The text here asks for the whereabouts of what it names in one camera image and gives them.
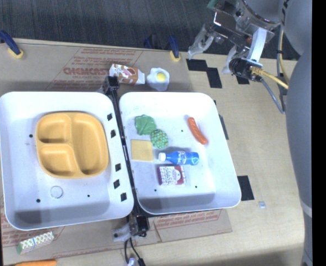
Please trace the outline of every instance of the yellow cable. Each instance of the yellow cable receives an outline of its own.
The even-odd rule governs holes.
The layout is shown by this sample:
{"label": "yellow cable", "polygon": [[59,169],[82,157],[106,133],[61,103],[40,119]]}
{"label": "yellow cable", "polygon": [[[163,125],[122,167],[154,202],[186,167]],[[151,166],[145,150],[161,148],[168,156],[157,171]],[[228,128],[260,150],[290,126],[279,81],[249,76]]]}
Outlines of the yellow cable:
{"label": "yellow cable", "polygon": [[274,75],[262,70],[262,68],[258,68],[255,66],[252,66],[252,74],[253,75],[260,75],[260,76],[265,76],[269,77],[270,79],[274,80],[276,83],[278,83],[280,86],[283,86],[285,89],[289,89],[289,86],[285,84],[284,82],[280,81],[277,77]]}
{"label": "yellow cable", "polygon": [[[283,50],[283,36],[284,36],[284,31],[283,30],[281,30],[280,35],[281,35],[281,37],[280,37],[281,41],[280,41],[280,48],[279,48],[279,50],[281,52]],[[287,76],[286,71],[285,71],[283,54],[282,53],[279,56],[279,62],[280,62],[281,71],[284,74],[284,78],[285,78],[286,82],[289,83],[290,80],[289,80],[289,77]]]}

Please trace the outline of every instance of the white bottle cap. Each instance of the white bottle cap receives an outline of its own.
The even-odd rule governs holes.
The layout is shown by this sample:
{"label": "white bottle cap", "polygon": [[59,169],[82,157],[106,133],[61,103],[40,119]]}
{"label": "white bottle cap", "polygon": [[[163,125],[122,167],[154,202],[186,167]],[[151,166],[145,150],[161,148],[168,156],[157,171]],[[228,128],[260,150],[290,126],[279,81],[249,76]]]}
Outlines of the white bottle cap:
{"label": "white bottle cap", "polygon": [[158,154],[158,159],[159,159],[161,162],[164,162],[165,159],[166,159],[166,155],[165,155],[165,153],[159,153],[159,154]]}

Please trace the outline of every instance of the table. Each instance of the table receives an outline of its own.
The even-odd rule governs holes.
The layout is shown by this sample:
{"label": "table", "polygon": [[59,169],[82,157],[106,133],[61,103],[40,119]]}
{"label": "table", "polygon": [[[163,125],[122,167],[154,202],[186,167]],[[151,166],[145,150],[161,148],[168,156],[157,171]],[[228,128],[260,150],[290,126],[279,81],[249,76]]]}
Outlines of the table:
{"label": "table", "polygon": [[[166,56],[166,52],[156,54]],[[220,73],[222,88],[212,88],[206,71],[188,70],[186,59],[187,53],[182,52],[182,66],[191,84],[185,89],[205,93],[215,100],[237,176],[248,177],[254,199],[249,198],[227,210],[232,232],[137,246],[137,252],[146,265],[299,264],[304,223],[288,149],[285,116],[262,84],[239,84],[236,77]],[[211,68],[221,72],[226,62],[224,55],[201,54],[195,59],[205,60],[208,70],[213,72],[216,70]],[[264,70],[276,74],[275,60],[261,59],[261,63]],[[291,75],[295,62],[284,63]],[[266,82],[278,95],[276,84],[271,80]],[[58,265],[73,266],[125,265],[122,249],[57,261]]]}

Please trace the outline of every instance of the blue bottle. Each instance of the blue bottle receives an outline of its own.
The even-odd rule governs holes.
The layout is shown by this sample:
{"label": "blue bottle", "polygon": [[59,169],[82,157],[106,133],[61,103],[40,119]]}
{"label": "blue bottle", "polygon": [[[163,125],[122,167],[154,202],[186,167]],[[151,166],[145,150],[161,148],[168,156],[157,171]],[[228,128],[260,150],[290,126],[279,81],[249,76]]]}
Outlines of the blue bottle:
{"label": "blue bottle", "polygon": [[199,157],[197,152],[174,151],[170,154],[159,153],[160,161],[170,161],[176,165],[197,165]]}

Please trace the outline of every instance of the white tray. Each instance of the white tray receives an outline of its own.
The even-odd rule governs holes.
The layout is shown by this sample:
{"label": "white tray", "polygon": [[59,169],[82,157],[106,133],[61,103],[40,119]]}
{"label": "white tray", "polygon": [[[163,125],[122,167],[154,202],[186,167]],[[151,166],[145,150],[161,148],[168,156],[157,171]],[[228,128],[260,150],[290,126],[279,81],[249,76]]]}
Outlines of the white tray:
{"label": "white tray", "polygon": [[[213,100],[201,93],[126,93],[119,102],[131,169],[140,206],[150,214],[202,211],[234,207],[240,202],[241,190],[231,154]],[[169,146],[154,149],[154,162],[131,160],[131,140],[150,140],[140,136],[135,117],[149,115],[158,129],[168,134]],[[195,140],[187,118],[194,117],[207,145]],[[169,162],[157,159],[161,151],[198,152],[197,166],[184,165],[184,185],[160,186],[156,169]]]}
{"label": "white tray", "polygon": [[[35,128],[43,115],[55,111],[87,112],[101,121],[109,147],[109,165],[103,173],[89,178],[62,179],[42,170],[37,158]],[[116,136],[111,137],[111,131],[115,131]],[[12,92],[3,95],[0,98],[0,152],[5,214],[17,229],[123,218],[133,209],[134,199],[113,104],[103,94]],[[58,192],[63,195],[54,198]]]}

